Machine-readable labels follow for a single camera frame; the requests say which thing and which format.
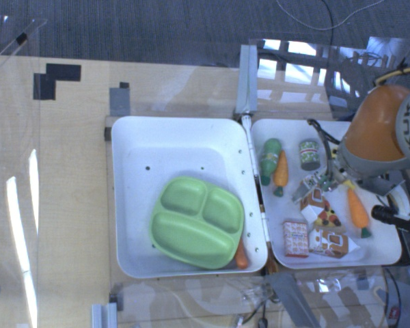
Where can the green plastic bottle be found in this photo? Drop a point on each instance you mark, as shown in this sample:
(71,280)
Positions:
(270,157)

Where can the green and white can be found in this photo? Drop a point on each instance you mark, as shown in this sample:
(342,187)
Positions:
(309,154)

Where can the orange carrot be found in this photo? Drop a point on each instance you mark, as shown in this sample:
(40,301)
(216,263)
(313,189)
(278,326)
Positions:
(281,173)
(358,212)

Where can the white plastic tray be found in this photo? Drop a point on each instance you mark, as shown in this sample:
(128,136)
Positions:
(177,149)
(379,248)

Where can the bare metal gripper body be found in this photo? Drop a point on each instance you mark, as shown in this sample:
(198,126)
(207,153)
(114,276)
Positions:
(328,179)

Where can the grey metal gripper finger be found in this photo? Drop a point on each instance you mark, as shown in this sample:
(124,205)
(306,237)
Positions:
(301,193)

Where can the green divided plate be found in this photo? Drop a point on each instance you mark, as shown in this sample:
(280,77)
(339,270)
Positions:
(191,231)

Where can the orange and white carton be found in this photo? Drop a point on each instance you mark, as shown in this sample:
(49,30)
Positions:
(314,203)
(331,243)

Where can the black cylinder on white bracket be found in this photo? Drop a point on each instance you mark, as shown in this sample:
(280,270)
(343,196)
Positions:
(393,215)

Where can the orange and white packet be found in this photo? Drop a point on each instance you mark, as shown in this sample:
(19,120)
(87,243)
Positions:
(295,239)

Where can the pizza slice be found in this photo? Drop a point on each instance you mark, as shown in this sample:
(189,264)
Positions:
(328,219)

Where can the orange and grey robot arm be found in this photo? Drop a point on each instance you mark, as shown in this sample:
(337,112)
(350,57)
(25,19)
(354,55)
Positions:
(376,128)

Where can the orange sausage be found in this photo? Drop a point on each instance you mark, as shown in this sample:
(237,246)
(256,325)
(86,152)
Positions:
(241,258)

